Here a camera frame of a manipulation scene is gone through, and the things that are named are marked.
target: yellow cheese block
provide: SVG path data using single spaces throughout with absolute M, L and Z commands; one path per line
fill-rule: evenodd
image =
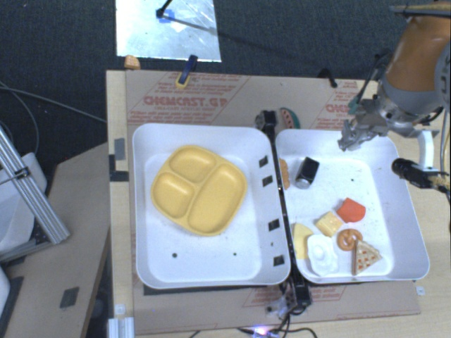
M 332 237 L 342 225 L 343 222 L 331 211 L 324 214 L 315 224 L 315 226 L 328 237 Z
M 293 225 L 293 244 L 295 245 L 296 259 L 307 258 L 307 238 L 313 235 L 313 232 L 303 224 Z

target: metal frame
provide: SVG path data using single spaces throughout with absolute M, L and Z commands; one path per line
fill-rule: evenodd
M 37 222 L 52 244 L 59 244 L 69 237 L 70 233 L 51 207 L 47 197 L 37 186 L 28 167 L 23 162 L 2 127 L 0 127 L 0 165 L 8 175 L 6 181 L 12 181 L 25 203 L 35 215 Z M 49 244 L 37 244 L 29 241 L 0 256 L 0 261 L 9 261 L 33 251 L 40 250 Z

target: red toy food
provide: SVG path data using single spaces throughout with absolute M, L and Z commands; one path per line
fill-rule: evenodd
M 346 198 L 342 206 L 337 210 L 337 214 L 346 223 L 355 223 L 362 220 L 365 212 L 366 208 L 363 205 L 350 198 Z

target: transparent plastic sheet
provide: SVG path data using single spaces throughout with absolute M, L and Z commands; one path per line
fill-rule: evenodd
M 213 0 L 173 0 L 158 19 L 165 2 L 116 0 L 118 56 L 221 62 Z

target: black rectangle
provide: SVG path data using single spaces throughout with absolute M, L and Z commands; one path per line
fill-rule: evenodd
M 283 258 L 283 256 L 275 256 L 274 257 L 274 266 L 276 267 L 277 265 L 282 265 L 285 264 L 285 259 Z
M 70 306 L 74 306 L 75 303 L 77 302 L 77 295 L 79 290 L 80 290 L 79 287 L 66 289 L 63 293 L 63 298 L 61 298 L 59 308 L 63 309 Z
M 265 156 L 264 158 L 259 160 L 260 168 L 265 166 L 266 164 L 268 164 L 268 156 Z
M 277 228 L 279 228 L 279 227 L 280 227 L 280 221 L 279 221 L 279 219 L 275 219 L 275 220 L 273 220 L 273 221 L 271 221 L 271 222 L 268 223 L 268 229 L 269 229 L 269 231 L 275 230 L 275 229 L 277 229 Z
M 262 181 L 263 186 L 265 187 L 268 184 L 271 184 L 273 182 L 273 177 L 272 175 L 269 175 L 268 177 L 265 177 Z

